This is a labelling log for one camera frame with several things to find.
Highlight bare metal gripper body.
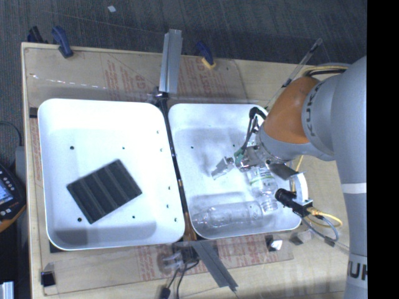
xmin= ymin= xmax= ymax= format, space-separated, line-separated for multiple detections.
xmin=236 ymin=145 xmax=270 ymax=172

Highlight clear plastic bottle green label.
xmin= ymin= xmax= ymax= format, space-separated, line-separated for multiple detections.
xmin=248 ymin=166 xmax=279 ymax=214

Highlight white plastic tray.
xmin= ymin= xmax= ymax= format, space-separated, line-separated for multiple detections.
xmin=167 ymin=103 xmax=310 ymax=240
xmin=37 ymin=97 xmax=186 ymax=252

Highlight black ribbed rectangular pad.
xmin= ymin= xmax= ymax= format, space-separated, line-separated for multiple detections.
xmin=65 ymin=158 xmax=143 ymax=225

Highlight brown cardboard board red print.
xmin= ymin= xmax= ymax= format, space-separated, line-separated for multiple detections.
xmin=24 ymin=47 xmax=296 ymax=296

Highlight black cylinder on white bracket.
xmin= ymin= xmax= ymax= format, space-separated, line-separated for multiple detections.
xmin=274 ymin=170 xmax=314 ymax=219

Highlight black block with thin wires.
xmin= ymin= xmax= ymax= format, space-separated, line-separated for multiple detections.
xmin=181 ymin=245 xmax=201 ymax=263

